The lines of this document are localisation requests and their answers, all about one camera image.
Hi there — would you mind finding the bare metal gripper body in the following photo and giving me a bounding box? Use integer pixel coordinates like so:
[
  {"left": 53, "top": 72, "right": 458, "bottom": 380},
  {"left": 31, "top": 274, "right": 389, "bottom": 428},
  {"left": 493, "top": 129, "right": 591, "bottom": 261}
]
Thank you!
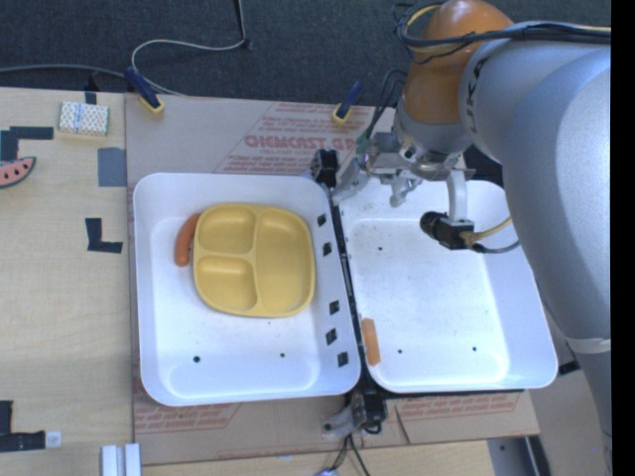
[{"left": 363, "top": 131, "right": 476, "bottom": 183}]

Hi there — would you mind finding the thin black rod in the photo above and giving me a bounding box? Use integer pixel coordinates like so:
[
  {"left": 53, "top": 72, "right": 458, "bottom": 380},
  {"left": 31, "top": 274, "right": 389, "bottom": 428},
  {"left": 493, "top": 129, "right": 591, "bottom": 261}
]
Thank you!
[{"left": 324, "top": 184, "right": 372, "bottom": 397}]

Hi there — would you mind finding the yellow divided plate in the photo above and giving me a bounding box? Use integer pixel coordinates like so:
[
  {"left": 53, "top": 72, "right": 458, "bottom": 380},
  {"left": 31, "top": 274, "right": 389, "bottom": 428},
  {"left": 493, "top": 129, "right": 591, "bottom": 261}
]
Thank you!
[{"left": 191, "top": 202, "right": 318, "bottom": 319}]

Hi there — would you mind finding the white plastic tray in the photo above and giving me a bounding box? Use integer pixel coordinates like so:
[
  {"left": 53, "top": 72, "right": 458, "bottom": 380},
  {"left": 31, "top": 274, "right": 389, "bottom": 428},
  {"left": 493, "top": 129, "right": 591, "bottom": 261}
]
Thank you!
[
  {"left": 132, "top": 172, "right": 362, "bottom": 408},
  {"left": 336, "top": 176, "right": 560, "bottom": 395}
]

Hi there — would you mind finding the orange flat stick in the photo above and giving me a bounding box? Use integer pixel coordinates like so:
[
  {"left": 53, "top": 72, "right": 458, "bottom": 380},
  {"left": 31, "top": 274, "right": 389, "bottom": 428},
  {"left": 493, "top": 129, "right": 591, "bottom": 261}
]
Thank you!
[{"left": 360, "top": 317, "right": 382, "bottom": 367}]

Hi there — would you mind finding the brown cardboard board red print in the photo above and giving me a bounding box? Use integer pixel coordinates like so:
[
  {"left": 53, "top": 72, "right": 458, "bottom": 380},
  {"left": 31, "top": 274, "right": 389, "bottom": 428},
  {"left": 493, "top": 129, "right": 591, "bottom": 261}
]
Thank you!
[{"left": 123, "top": 91, "right": 542, "bottom": 465}]

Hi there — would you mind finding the orange sausage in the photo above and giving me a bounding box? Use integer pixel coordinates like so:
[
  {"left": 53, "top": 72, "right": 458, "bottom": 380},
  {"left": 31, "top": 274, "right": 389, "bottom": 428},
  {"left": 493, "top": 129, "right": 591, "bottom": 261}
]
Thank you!
[{"left": 174, "top": 212, "right": 202, "bottom": 268}]

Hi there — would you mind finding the red watermelon slice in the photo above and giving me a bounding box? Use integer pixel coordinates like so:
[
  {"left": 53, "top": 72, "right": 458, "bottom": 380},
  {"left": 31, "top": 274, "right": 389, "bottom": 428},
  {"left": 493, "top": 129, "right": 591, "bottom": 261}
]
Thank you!
[{"left": 0, "top": 156, "right": 38, "bottom": 188}]

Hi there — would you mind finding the black block with thin wires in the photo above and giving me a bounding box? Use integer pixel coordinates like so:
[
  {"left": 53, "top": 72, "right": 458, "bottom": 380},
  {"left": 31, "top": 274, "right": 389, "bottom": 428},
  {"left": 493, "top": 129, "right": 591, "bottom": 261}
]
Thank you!
[
  {"left": 346, "top": 391, "right": 389, "bottom": 434},
  {"left": 309, "top": 148, "right": 341, "bottom": 188}
]

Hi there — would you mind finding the black cylinder on white bracket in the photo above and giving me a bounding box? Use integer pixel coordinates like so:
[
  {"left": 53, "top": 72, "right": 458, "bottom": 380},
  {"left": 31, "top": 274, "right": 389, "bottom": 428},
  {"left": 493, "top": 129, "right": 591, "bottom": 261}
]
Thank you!
[{"left": 419, "top": 169, "right": 476, "bottom": 251}]

